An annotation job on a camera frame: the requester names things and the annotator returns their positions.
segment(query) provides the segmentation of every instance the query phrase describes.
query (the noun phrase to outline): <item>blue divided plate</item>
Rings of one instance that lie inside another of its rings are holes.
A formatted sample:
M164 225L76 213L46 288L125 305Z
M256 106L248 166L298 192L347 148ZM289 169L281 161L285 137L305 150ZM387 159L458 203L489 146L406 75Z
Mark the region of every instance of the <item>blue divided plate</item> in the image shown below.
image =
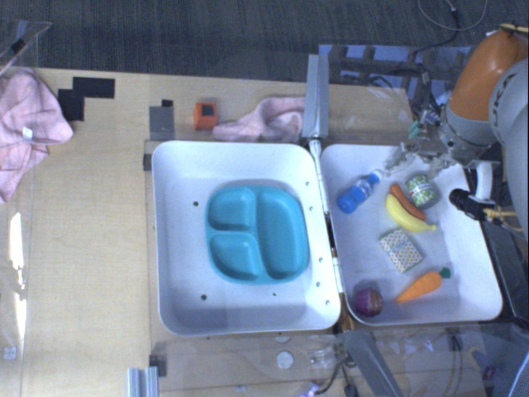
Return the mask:
M231 186L207 202L207 249L216 272L236 282L293 280L308 263L298 201L283 189Z

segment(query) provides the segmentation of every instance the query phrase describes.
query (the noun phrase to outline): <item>patterned box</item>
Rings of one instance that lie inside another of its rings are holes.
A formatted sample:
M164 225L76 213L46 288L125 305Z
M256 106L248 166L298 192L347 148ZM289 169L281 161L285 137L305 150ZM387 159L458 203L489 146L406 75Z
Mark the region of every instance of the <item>patterned box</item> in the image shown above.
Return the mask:
M379 242L399 272L405 272L422 261L421 254L400 228L384 235Z

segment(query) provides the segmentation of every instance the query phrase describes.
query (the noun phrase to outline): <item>orange block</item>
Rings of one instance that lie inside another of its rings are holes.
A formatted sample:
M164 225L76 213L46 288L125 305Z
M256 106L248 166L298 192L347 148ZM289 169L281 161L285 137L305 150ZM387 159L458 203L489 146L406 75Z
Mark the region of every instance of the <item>orange block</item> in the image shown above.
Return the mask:
M195 129L213 129L218 124L217 105L215 103L197 103L193 111Z

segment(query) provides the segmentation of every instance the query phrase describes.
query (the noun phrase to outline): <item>green can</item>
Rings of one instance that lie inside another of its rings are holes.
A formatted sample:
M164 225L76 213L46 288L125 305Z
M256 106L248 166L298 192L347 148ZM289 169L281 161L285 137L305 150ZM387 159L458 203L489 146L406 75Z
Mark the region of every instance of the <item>green can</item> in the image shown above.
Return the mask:
M418 208L427 208L437 203L437 193L428 175L418 174L406 181L406 188Z

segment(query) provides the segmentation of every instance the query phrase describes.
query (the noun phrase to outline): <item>banana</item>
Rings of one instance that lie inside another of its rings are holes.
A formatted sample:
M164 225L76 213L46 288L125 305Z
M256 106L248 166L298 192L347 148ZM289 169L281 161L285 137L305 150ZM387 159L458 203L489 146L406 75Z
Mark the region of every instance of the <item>banana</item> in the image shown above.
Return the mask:
M409 232L436 230L435 225L430 225L408 213L404 206L392 194L388 194L388 197L386 197L386 209L388 210L389 216Z

